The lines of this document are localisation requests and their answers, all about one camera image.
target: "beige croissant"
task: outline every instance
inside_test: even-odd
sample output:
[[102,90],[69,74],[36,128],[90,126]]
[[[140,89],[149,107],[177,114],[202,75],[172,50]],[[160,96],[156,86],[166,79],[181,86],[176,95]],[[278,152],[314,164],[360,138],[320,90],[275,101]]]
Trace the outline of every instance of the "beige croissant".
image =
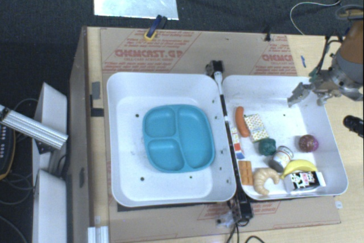
[[261,195],[268,195],[269,190],[264,188],[268,178],[273,179],[274,184],[279,183],[279,174],[272,168],[260,168],[254,173],[254,189]]

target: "teal toy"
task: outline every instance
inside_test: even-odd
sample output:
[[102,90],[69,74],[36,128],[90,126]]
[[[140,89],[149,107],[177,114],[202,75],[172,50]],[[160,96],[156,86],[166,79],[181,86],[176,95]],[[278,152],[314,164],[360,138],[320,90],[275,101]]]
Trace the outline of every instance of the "teal toy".
[[271,138],[263,139],[259,142],[259,153],[264,156],[273,155],[276,151],[275,140]]

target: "carrot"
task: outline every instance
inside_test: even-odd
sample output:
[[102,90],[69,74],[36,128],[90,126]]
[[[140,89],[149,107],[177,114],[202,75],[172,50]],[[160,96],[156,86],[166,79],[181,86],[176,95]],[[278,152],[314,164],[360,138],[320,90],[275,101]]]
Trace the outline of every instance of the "carrot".
[[250,136],[250,131],[244,120],[244,108],[242,106],[237,107],[235,112],[235,123],[237,124],[241,136],[245,138]]

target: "cardboard box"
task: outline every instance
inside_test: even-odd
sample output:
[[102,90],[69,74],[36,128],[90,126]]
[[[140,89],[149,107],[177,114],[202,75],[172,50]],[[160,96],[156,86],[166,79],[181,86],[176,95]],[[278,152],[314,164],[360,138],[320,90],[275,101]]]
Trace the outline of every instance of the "cardboard box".
[[[69,236],[74,242],[86,242],[87,227],[101,225],[109,226],[113,243],[230,233],[217,225],[229,210],[226,203],[126,209],[115,202],[104,102],[113,73],[204,73],[211,60],[223,60],[225,77],[297,75],[284,35],[265,42],[262,34],[159,31],[155,42],[146,42],[143,34],[132,28],[82,30],[70,81]],[[333,197],[253,203],[253,210],[254,218],[241,231],[340,222]]]

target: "dark floor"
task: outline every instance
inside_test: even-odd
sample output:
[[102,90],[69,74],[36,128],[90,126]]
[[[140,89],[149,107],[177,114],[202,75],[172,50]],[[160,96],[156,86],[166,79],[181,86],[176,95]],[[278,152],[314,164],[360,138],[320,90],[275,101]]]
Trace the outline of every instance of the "dark floor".
[[[298,2],[335,3],[336,0],[177,0],[178,21],[167,29],[297,34],[289,11]],[[363,0],[342,0],[343,5],[363,5]],[[297,25],[313,35],[344,33],[349,24],[335,19],[337,7],[300,6]],[[14,107],[24,98],[37,98],[43,82],[67,93],[68,78],[78,35],[83,25],[148,27],[150,20],[93,15],[93,0],[0,0],[0,104]],[[25,104],[22,111],[32,111]],[[16,148],[14,173],[31,172],[30,141]],[[20,195],[0,183],[0,200]],[[0,215],[14,223],[31,242],[32,197],[9,207],[0,204]],[[0,243],[21,242],[0,220]]]

